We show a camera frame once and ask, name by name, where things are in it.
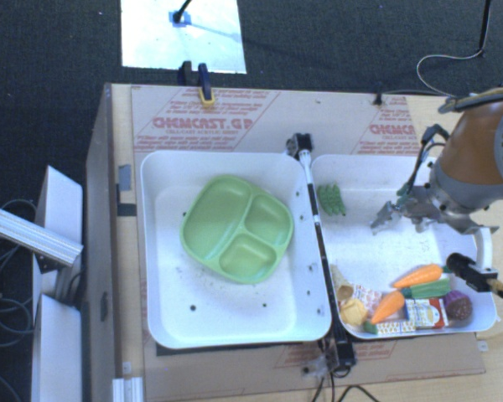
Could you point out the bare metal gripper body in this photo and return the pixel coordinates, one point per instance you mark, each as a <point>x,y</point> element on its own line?
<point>423,203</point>

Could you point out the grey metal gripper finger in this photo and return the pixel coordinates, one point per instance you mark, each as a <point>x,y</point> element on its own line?
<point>386,216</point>
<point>422,224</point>

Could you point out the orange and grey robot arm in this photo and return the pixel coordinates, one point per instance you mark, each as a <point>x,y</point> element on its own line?
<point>469,153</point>

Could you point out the white plastic tray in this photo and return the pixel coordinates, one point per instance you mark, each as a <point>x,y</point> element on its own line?
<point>373,249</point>
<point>234,308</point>

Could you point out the orange carrot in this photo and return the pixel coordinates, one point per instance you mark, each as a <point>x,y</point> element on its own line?
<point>389,307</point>
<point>421,275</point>

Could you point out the green pea pods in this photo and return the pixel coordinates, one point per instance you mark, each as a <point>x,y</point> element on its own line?
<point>331,199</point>

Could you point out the green cucumber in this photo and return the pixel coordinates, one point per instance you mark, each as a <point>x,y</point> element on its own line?
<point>429,288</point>

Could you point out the thin black and white rod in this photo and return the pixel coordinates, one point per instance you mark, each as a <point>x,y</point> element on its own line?
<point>317,220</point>

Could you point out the beige ice cream cone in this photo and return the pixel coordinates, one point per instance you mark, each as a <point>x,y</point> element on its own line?
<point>339,281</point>

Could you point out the white packet with red print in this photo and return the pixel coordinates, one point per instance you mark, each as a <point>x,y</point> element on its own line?
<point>366,295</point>

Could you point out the purple grapes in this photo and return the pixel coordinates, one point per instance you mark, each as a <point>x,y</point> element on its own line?
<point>459,306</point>

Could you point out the red and yellow carton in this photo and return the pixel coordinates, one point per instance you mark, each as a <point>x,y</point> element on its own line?
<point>426,314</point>

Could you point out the yellow toy food lump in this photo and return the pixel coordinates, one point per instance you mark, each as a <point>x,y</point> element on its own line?
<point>353,311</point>

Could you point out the white and yellow flat carton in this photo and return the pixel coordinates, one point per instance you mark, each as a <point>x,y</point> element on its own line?
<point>396,327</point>

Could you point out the green divided plate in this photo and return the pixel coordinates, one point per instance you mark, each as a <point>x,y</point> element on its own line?
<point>234,228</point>

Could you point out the brown cardboard board, red print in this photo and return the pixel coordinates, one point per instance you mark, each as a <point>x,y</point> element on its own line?
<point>243,120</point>

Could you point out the black cylinder on white bracket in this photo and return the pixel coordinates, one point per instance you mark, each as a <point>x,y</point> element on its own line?
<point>465,268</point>

